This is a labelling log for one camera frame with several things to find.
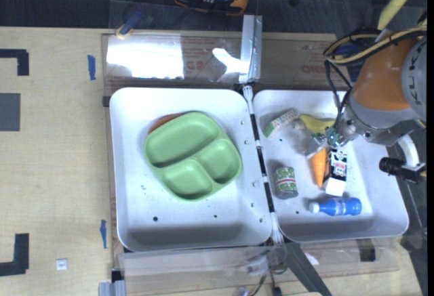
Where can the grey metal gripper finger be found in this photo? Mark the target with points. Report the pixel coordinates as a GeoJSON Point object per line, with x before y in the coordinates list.
{"type": "Point", "coordinates": [313, 146]}

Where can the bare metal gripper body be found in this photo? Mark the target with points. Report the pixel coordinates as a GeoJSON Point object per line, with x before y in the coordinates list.
{"type": "Point", "coordinates": [346, 131]}

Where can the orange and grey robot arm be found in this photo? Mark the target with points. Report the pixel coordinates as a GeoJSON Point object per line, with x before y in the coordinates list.
{"type": "Point", "coordinates": [383, 84]}

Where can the orange carrot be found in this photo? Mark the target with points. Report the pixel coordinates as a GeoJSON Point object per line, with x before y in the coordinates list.
{"type": "Point", "coordinates": [318, 169]}

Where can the yellow banana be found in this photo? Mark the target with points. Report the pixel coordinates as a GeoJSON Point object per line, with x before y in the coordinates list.
{"type": "Point", "coordinates": [315, 122]}

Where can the small beige round toy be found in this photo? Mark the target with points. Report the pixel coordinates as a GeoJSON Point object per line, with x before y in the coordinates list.
{"type": "Point", "coordinates": [297, 124]}

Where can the black and white milk carton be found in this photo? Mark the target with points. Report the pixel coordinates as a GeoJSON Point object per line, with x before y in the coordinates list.
{"type": "Point", "coordinates": [338, 172]}

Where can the green and white carton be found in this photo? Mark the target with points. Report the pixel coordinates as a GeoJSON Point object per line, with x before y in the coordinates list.
{"type": "Point", "coordinates": [279, 122]}

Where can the green can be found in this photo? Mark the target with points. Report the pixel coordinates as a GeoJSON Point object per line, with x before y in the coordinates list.
{"type": "Point", "coordinates": [285, 183]}

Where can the blue bottle white cap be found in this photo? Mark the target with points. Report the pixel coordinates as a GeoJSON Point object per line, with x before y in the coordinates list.
{"type": "Point", "coordinates": [339, 207]}

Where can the white plastic tray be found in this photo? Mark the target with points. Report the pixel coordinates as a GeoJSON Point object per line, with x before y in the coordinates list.
{"type": "Point", "coordinates": [376, 200]}
{"type": "Point", "coordinates": [135, 220]}

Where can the green divided plate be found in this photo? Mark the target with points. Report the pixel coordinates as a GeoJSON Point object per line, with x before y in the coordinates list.
{"type": "Point", "coordinates": [190, 142]}

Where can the orange plate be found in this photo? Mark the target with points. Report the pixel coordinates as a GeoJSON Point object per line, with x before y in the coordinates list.
{"type": "Point", "coordinates": [162, 121]}

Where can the small white square piece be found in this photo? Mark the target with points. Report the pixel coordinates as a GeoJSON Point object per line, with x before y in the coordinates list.
{"type": "Point", "coordinates": [61, 264]}

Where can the black cylinder on white bracket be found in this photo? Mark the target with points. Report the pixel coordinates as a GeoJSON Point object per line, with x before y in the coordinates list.
{"type": "Point", "coordinates": [398, 167]}

